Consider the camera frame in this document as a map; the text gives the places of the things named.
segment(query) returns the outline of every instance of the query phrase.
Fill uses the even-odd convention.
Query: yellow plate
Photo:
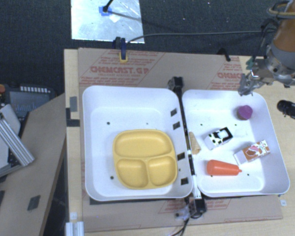
[[[119,133],[113,144],[119,181],[131,189],[153,189],[177,178],[176,153],[170,137],[159,130],[136,129]]]

